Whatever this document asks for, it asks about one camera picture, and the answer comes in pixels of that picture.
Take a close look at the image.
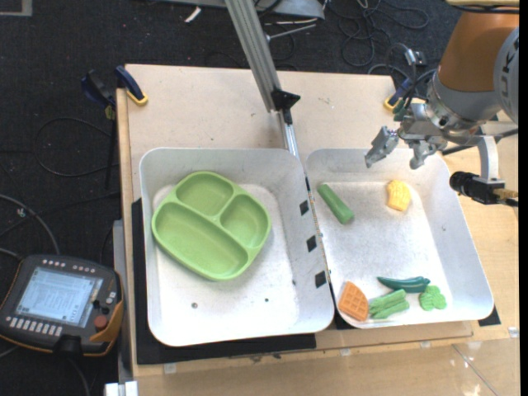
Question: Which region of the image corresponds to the green divided plate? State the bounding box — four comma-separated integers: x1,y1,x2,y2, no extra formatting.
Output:
150,171,273,282

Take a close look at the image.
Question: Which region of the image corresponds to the yellow toy corn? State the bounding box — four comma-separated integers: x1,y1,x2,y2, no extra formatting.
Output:
385,179,413,213

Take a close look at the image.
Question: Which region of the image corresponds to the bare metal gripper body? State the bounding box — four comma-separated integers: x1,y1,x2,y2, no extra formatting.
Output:
396,101,483,149

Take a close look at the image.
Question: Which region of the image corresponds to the black cylinder on white bracket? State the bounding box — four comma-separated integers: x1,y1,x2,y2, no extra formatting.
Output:
449,134,507,205

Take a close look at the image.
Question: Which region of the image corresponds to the white plastic tray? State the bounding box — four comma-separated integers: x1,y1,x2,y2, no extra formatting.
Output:
304,148,495,330
139,147,336,347

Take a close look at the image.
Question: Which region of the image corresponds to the green toy asparagus bundle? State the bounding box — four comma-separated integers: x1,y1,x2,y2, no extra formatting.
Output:
368,289,411,320

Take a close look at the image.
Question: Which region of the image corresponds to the green toy lettuce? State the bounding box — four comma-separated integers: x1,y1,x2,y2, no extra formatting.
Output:
418,285,448,312

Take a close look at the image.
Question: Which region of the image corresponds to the dark green toy pepper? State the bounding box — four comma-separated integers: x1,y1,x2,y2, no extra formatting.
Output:
376,276,431,295

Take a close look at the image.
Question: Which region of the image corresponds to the pale wood board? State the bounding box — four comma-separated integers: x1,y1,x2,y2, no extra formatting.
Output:
116,64,519,380

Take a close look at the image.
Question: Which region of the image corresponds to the green toy stick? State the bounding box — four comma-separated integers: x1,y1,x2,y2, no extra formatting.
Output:
316,183,356,225

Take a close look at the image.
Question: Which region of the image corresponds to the orange toy waffle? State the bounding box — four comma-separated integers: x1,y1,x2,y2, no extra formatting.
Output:
337,280,370,323

